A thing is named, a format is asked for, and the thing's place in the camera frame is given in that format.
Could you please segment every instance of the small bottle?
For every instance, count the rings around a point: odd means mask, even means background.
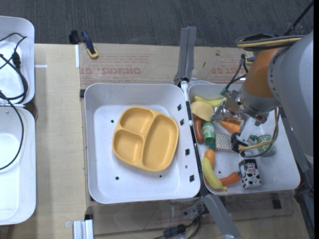
[[[216,135],[215,135],[215,127],[212,122],[207,121],[201,128],[204,142],[208,145],[215,143]]]

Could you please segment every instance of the toy hot dog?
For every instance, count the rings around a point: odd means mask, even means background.
[[[201,119],[200,117],[196,117],[196,119],[194,121],[195,135],[196,135],[196,139],[197,139],[198,143],[202,143],[204,141],[204,136],[203,136],[203,133],[201,131],[202,121],[203,121],[203,119]]]
[[[226,186],[229,184],[233,184],[236,183],[240,180],[240,176],[237,172],[232,172],[230,175],[228,175],[227,177],[221,178],[219,179],[221,181],[221,183]]]

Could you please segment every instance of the toy banana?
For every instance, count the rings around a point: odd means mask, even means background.
[[[216,191],[227,190],[227,187],[224,186],[221,181],[218,179],[216,174],[213,171],[213,168],[210,165],[210,162],[207,157],[204,157],[201,161],[202,169],[204,172],[205,179],[208,181],[209,185]]]
[[[226,100],[226,98],[214,99],[214,100],[206,100],[206,99],[204,99],[202,97],[194,96],[194,101],[202,101],[202,102],[205,102],[205,103],[209,104],[212,107],[218,107],[220,105],[221,101],[223,101],[223,100]]]

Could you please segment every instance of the toy carrot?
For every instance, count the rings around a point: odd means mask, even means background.
[[[210,165],[212,168],[214,168],[214,163],[215,163],[215,151],[213,151],[212,149],[208,149],[205,151],[204,157],[207,157]]]
[[[223,120],[220,121],[220,124],[231,133],[239,133],[240,125],[238,124],[223,121]]]

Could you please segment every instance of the yellow divided plate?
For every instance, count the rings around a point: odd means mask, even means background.
[[[112,149],[126,163],[158,172],[170,165],[178,134],[178,125],[171,117],[144,107],[130,107],[115,127]]]

